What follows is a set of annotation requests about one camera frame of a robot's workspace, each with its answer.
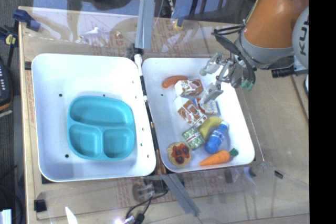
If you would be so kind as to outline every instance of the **toy sausage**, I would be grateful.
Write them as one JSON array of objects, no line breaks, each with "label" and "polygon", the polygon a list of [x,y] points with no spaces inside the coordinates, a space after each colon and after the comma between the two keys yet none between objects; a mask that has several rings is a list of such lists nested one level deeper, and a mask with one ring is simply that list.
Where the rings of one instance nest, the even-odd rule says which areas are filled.
[{"label": "toy sausage", "polygon": [[186,76],[172,76],[172,77],[166,78],[162,82],[162,87],[166,89],[171,85],[175,85],[179,80],[187,80],[187,79],[188,78]]}]

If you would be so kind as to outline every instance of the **orange carrot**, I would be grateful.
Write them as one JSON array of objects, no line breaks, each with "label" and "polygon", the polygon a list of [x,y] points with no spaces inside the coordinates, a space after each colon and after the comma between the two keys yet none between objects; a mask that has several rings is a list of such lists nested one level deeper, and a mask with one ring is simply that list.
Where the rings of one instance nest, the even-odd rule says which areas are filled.
[{"label": "orange carrot", "polygon": [[233,148],[230,152],[221,150],[209,156],[208,158],[205,158],[204,160],[202,160],[199,163],[199,165],[204,166],[204,165],[225,163],[230,159],[231,156],[237,156],[237,155],[238,155],[238,151],[235,148]]},{"label": "orange carrot", "polygon": [[186,76],[172,76],[169,78],[166,78],[162,82],[162,87],[163,88],[168,88],[170,85],[176,84],[179,80],[187,80],[188,78]]}]

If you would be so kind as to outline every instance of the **blue bottle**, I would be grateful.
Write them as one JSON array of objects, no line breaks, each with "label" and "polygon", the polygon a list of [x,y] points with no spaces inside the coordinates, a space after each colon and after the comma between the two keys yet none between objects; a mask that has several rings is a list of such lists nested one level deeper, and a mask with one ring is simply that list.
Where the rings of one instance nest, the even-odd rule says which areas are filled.
[{"label": "blue bottle", "polygon": [[221,145],[223,140],[226,137],[226,130],[228,129],[228,123],[222,121],[219,125],[219,128],[214,130],[208,141],[206,142],[204,148],[210,154],[215,154],[218,151],[218,147]]}]

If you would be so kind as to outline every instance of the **toy food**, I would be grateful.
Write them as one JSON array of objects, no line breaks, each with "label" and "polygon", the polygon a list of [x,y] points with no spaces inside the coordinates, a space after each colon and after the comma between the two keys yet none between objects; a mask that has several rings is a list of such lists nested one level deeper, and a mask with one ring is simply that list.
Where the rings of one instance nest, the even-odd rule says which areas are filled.
[{"label": "toy food", "polygon": [[198,127],[198,131],[203,137],[203,139],[206,140],[206,137],[211,127],[219,125],[221,122],[222,122],[222,119],[220,117],[217,117],[217,116],[208,117],[203,122],[203,124],[200,127]]},{"label": "toy food", "polygon": [[184,137],[192,151],[199,148],[205,143],[204,139],[202,138],[201,134],[195,126],[185,131],[182,136]]},{"label": "toy food", "polygon": [[207,116],[188,98],[178,96],[174,103],[178,114],[191,126],[199,127],[207,119]]},{"label": "toy food", "polygon": [[215,100],[209,100],[206,104],[201,103],[201,98],[196,98],[194,103],[205,115],[218,114],[218,108]]},{"label": "toy food", "polygon": [[221,164],[227,162],[231,156],[237,156],[238,151],[233,148],[230,152],[221,150],[216,152],[215,154],[209,156],[208,158],[202,160],[199,165],[213,165],[213,164]]},{"label": "toy food", "polygon": [[191,160],[189,148],[182,142],[176,142],[167,148],[169,161],[176,166],[185,166]]},{"label": "toy food", "polygon": [[164,80],[164,82],[162,83],[162,87],[168,88],[169,86],[176,84],[179,80],[187,80],[187,79],[188,78],[186,76],[171,76]]},{"label": "toy food", "polygon": [[174,85],[174,88],[176,95],[181,97],[197,97],[204,91],[200,79],[179,80]]}]

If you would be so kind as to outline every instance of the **blue plate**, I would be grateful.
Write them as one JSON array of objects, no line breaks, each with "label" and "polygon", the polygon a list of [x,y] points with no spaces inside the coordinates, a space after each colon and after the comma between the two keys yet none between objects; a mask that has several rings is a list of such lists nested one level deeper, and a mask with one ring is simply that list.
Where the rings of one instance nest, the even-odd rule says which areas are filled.
[{"label": "blue plate", "polygon": [[80,157],[117,161],[128,157],[134,148],[133,111],[121,100],[77,97],[70,104],[67,120],[69,146]]}]

